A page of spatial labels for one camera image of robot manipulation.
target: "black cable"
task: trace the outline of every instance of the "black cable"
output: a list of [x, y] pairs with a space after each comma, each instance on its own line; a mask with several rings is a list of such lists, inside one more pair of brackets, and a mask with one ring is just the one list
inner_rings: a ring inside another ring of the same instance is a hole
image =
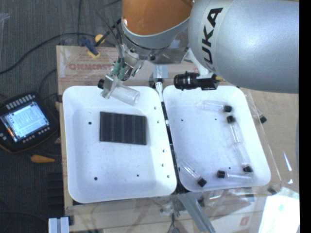
[[80, 17], [81, 17], [81, 6], [82, 0], [79, 0], [79, 9], [78, 9], [78, 32], [80, 31]]
[[88, 36], [91, 36], [91, 37], [95, 37], [94, 35], [89, 34], [89, 33], [64, 33], [64, 34], [56, 35], [56, 36], [54, 36], [54, 37], [52, 37], [52, 38], [50, 38], [50, 39], [48, 39], [48, 40], [46, 40], [46, 41], [40, 43], [40, 44], [37, 45], [36, 47], [30, 49], [30, 50], [29, 50], [28, 52], [26, 52], [14, 65], [12, 65], [11, 67], [9, 67], [8, 69], [6, 69], [6, 70], [4, 70], [4, 71], [1, 71], [1, 72], [0, 72], [0, 75], [3, 74], [3, 73], [6, 73], [6, 72], [8, 72], [8, 71], [11, 71], [12, 69], [14, 69], [14, 68], [15, 68], [19, 63], [21, 63], [21, 62], [26, 58], [26, 56], [27, 56], [28, 54], [30, 54], [31, 52], [33, 52], [33, 51], [35, 51], [36, 49], [38, 49], [39, 47], [41, 47], [41, 46], [47, 44], [48, 42], [50, 42], [50, 41], [52, 41], [52, 40], [54, 40], [54, 39], [57, 39], [57, 38], [59, 38], [59, 37], [62, 37], [62, 36], [64, 36], [64, 35], [88, 35]]
[[108, 23], [106, 22], [106, 20], [102, 17], [102, 15], [101, 14], [99, 14], [99, 12], [98, 11], [96, 11], [96, 13], [98, 14], [98, 16], [103, 20], [103, 22], [104, 22], [104, 24], [106, 25], [106, 27], [108, 28], [108, 30], [109, 30], [109, 32], [110, 32], [110, 34], [113, 36], [113, 38], [116, 40], [116, 43], [117, 43], [117, 46], [119, 46], [120, 45], [120, 42], [118, 41], [118, 39], [117, 39], [117, 37], [116, 37], [116, 35], [113, 33], [113, 31], [112, 31], [112, 27], [110, 27], [109, 25], [108, 25]]
[[[4, 205], [4, 207], [7, 211], [10, 210], [9, 206], [4, 201], [0, 200], [0, 203], [2, 203]], [[10, 215], [8, 215], [8, 216], [9, 216], [9, 219], [7, 220], [6, 226], [5, 226], [4, 230], [1, 231], [1, 233], [5, 233], [8, 230], [8, 228], [10, 227], [11, 217], [10, 217]]]
[[115, 4], [115, 3], [118, 3], [118, 2], [120, 2], [120, 1], [122, 1], [122, 0], [114, 0], [113, 2], [104, 4], [103, 8], [108, 7], [108, 6], [111, 6], [111, 5], [113, 5], [113, 4]]
[[1, 94], [1, 93], [0, 93], [0, 96], [3, 97], [4, 99], [7, 99], [7, 98], [8, 98], [6, 95]]
[[121, 35], [121, 32], [120, 32], [120, 29], [119, 29], [119, 27], [118, 27], [118, 25], [115, 23], [115, 24], [113, 24], [113, 26], [117, 29], [117, 36], [119, 37], [119, 40], [120, 40], [120, 44], [122, 45], [123, 44], [123, 42], [122, 42], [122, 35]]
[[[120, 24], [120, 23], [121, 23], [121, 18], [120, 18], [119, 20], [117, 20], [116, 23], [117, 23], [117, 25]], [[110, 31], [107, 31], [107, 32], [99, 39], [99, 41], [95, 43], [94, 46], [96, 46], [96, 47], [99, 46], [99, 45], [102, 43], [102, 41], [105, 40], [105, 39], [108, 37], [109, 34], [110, 34]]]
[[9, 214], [9, 215], [10, 214], [16, 214], [16, 215], [30, 216], [30, 217], [37, 218], [37, 219], [39, 219], [45, 223], [48, 223], [48, 221], [45, 220], [44, 218], [37, 216], [35, 214], [28, 213], [28, 212], [4, 211], [4, 212], [0, 212], [0, 214]]
[[40, 93], [40, 90], [41, 90], [41, 88], [42, 88], [42, 85], [43, 85], [44, 81], [45, 81], [52, 73], [54, 73], [55, 71], [57, 71], [56, 68], [54, 68], [53, 70], [49, 71], [48, 74], [46, 74], [46, 75], [44, 76], [44, 78], [42, 79], [40, 85], [38, 86], [37, 93]]
[[57, 93], [57, 92], [52, 93], [52, 94], [49, 94], [49, 95], [48, 95], [48, 96], [46, 96], [43, 100], [47, 100], [47, 99], [49, 99], [50, 97], [57, 96], [57, 95], [58, 95], [58, 93]]

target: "black vial cap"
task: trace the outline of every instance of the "black vial cap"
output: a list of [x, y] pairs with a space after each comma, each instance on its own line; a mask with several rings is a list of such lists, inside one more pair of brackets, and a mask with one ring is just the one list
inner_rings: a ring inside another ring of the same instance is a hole
[[217, 178], [224, 179], [225, 178], [225, 171], [218, 170], [217, 171]]
[[203, 186], [205, 186], [207, 181], [205, 179], [201, 178], [197, 183], [200, 185], [200, 187], [203, 187]]
[[265, 116], [260, 117], [260, 122], [264, 123], [266, 122], [268, 119]]
[[97, 87], [100, 89], [103, 89], [104, 88], [104, 82], [105, 82], [105, 80], [100, 79], [97, 83]]
[[253, 169], [251, 168], [251, 166], [245, 166], [243, 167], [243, 171], [246, 173], [251, 173], [253, 172]]
[[235, 118], [233, 116], [227, 116], [227, 122], [233, 123], [233, 122], [235, 122]]
[[231, 111], [232, 111], [232, 107], [230, 105], [224, 106], [224, 112], [231, 112]]

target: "transparent vial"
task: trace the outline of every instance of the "transparent vial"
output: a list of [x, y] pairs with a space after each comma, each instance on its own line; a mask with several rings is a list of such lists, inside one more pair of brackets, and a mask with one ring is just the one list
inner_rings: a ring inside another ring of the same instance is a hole
[[244, 172], [252, 172], [253, 169], [249, 164], [249, 157], [245, 150], [240, 127], [233, 116], [227, 116], [227, 122], [231, 128], [234, 143], [232, 148], [242, 166]]
[[197, 173], [195, 169], [185, 160], [182, 160], [179, 164], [179, 171], [187, 173], [189, 177], [191, 177], [195, 182], [203, 187], [207, 181], [202, 178], [201, 174]]
[[232, 111], [232, 107], [230, 105], [220, 101], [203, 100], [198, 104], [198, 106], [204, 111], [219, 111], [224, 113]]
[[253, 175], [249, 172], [236, 173], [236, 172], [226, 172], [223, 170], [217, 171], [217, 178], [226, 179], [232, 182], [243, 182], [249, 183], [253, 179]]

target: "white tray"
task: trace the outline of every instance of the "white tray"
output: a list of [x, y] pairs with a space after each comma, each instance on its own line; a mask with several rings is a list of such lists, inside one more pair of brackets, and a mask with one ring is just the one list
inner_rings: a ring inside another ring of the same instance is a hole
[[[191, 176], [180, 172], [181, 183], [192, 192], [261, 186], [271, 179], [271, 172], [261, 146], [244, 93], [234, 86], [219, 86], [217, 90], [178, 90], [174, 86], [164, 89], [163, 97], [170, 122], [173, 145], [180, 160], [207, 181], [200, 187]], [[231, 113], [204, 111], [198, 105], [203, 100], [226, 103]], [[253, 178], [250, 183], [216, 177], [217, 170], [241, 173], [241, 162], [232, 148], [233, 134], [226, 117], [233, 115], [242, 133], [243, 146], [248, 154]]]
[[[63, 94], [68, 187], [80, 203], [166, 196], [176, 189], [169, 139], [158, 93], [146, 86], [132, 87], [140, 92], [136, 106], [100, 96], [95, 86], [73, 86]], [[261, 186], [271, 179], [246, 98], [233, 86], [217, 90], [164, 89], [177, 163], [186, 159], [207, 180], [200, 187], [180, 172], [180, 180], [192, 192]], [[217, 100], [233, 107], [229, 114], [203, 111], [203, 100]], [[100, 112], [147, 117], [147, 145], [100, 142]], [[233, 115], [241, 129], [243, 144], [253, 168], [250, 183], [216, 177], [219, 169], [240, 172], [240, 162], [232, 150], [233, 136], [226, 117]]]
[[[80, 203], [165, 196], [176, 175], [156, 91], [140, 92], [137, 105], [100, 96], [95, 86], [73, 86], [63, 94], [68, 188]], [[100, 112], [147, 117], [147, 145], [99, 141]]]

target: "gray carpet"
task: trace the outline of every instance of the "gray carpet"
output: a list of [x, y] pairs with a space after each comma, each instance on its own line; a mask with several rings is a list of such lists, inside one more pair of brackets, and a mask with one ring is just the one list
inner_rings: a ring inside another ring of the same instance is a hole
[[[55, 46], [80, 45], [79, 37], [70, 33], [106, 32], [103, 19], [113, 25], [121, 17], [121, 1], [0, 0], [0, 13], [10, 16], [3, 31], [0, 102], [26, 91], [38, 91], [59, 118], [54, 106], [57, 99]], [[109, 42], [113, 41], [108, 38], [106, 46], [111, 46]], [[62, 172], [61, 148], [54, 143], [59, 136], [58, 130], [41, 145], [19, 154], [0, 150], [0, 233], [44, 233], [47, 223], [39, 218], [62, 216], [62, 206], [53, 207], [47, 199], [48, 175]], [[54, 157], [56, 162], [32, 163], [27, 155], [34, 153]], [[23, 212], [39, 218], [21, 214]]]

